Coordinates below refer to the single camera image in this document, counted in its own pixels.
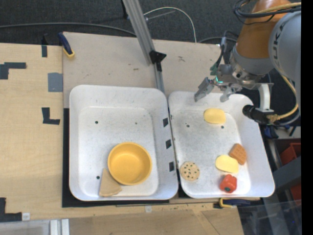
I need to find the white plastic tray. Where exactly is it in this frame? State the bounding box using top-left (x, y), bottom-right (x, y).
top-left (69, 84), bottom-right (179, 202)
top-left (168, 90), bottom-right (276, 199)

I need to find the red bell pepper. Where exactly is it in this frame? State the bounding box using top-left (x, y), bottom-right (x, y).
top-left (219, 174), bottom-right (238, 194)

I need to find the pale yellow oval toy food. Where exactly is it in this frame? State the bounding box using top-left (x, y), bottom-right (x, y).
top-left (215, 154), bottom-right (240, 174)
top-left (203, 108), bottom-right (226, 125)

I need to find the black cylinder on white bracket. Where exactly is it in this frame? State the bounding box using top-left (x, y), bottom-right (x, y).
top-left (242, 82), bottom-right (276, 126)

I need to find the orange waffle biscuit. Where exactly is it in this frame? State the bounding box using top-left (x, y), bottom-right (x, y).
top-left (228, 143), bottom-right (247, 166)

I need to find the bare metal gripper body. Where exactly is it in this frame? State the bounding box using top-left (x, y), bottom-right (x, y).
top-left (215, 64), bottom-right (267, 90)

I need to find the tan pizza slice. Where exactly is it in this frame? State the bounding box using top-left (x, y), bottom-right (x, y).
top-left (98, 167), bottom-right (123, 198)

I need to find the chocolate chip cookie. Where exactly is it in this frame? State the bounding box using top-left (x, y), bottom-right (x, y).
top-left (179, 161), bottom-right (201, 183)

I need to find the yellow bowl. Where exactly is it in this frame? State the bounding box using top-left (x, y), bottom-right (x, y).
top-left (107, 141), bottom-right (153, 187)

